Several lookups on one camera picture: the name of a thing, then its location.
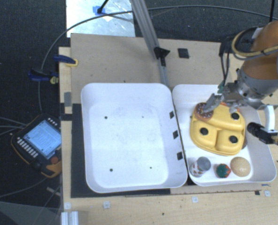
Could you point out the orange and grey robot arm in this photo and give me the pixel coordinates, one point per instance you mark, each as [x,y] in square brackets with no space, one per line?
[263,64]

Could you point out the brown sprinkled doughnut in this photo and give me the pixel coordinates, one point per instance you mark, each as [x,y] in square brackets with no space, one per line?
[201,115]

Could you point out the small grey and white can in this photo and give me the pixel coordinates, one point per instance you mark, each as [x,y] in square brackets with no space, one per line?
[201,166]

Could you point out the yellow divided plate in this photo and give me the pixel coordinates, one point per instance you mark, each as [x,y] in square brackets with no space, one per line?
[221,132]

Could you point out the black block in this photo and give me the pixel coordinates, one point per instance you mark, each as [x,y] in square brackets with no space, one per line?
[183,53]

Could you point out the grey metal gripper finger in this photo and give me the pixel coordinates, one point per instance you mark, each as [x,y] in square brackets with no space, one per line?
[213,103]
[234,108]

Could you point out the brown cardboard board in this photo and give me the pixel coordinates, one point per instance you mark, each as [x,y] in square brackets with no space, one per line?
[120,60]

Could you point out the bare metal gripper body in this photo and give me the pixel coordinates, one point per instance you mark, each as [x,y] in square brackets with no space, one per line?
[235,95]

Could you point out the red and green strawberry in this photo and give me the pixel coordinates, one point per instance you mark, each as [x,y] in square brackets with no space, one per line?
[222,170]

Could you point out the beige round bread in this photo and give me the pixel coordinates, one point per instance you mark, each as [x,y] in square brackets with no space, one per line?
[240,166]

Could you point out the black cylinder on white bracket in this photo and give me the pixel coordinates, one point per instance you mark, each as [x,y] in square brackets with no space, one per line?
[260,131]

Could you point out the white plastic tray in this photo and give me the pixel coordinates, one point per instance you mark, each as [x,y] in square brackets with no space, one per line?
[129,137]
[258,158]

